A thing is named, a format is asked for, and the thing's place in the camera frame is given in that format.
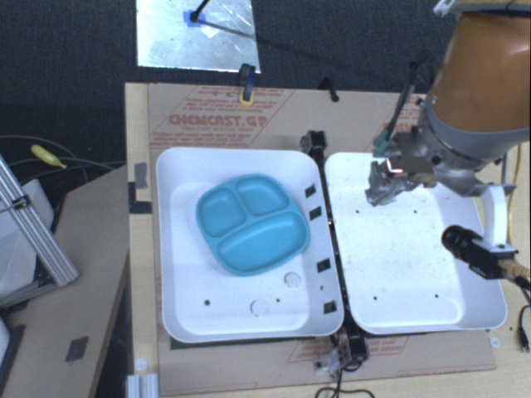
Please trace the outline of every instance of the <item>silver metal plate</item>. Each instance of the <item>silver metal plate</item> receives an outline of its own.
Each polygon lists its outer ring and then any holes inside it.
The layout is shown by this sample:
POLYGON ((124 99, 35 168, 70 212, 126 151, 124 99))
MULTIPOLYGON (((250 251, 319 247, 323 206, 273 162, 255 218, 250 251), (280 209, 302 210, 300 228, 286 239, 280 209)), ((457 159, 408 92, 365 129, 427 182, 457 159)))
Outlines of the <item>silver metal plate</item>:
POLYGON ((137 0, 139 66, 260 72, 251 0, 211 0, 206 18, 191 24, 185 12, 202 0, 137 0))

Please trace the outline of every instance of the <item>blue plate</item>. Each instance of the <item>blue plate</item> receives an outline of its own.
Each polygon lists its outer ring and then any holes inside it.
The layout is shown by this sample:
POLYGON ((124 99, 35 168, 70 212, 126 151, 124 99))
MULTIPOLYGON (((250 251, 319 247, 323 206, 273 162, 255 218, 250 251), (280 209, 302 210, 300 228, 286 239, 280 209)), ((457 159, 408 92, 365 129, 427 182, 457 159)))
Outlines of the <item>blue plate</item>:
POLYGON ((197 223, 219 263, 233 274, 278 267, 304 250, 309 228, 299 207, 273 178, 251 174, 206 192, 197 223))

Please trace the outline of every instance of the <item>black carpet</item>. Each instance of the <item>black carpet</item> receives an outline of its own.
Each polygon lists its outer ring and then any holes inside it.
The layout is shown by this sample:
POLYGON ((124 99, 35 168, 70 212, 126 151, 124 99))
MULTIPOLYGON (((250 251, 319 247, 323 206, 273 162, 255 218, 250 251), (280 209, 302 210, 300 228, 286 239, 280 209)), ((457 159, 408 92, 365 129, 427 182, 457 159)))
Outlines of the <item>black carpet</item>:
MULTIPOLYGON (((411 58, 427 49, 440 60, 455 25, 432 14, 438 0, 251 1, 265 87, 315 89, 328 76, 338 90, 399 91, 411 58)), ((0 0, 0 136, 123 161, 124 83, 235 84, 233 74, 139 68, 135 34, 135 0, 0 0)), ((33 143, 2 137, 0 154, 31 158, 33 143)), ((21 181, 48 170, 13 168, 21 181)), ((81 172, 41 179, 53 205, 84 180, 81 172)))

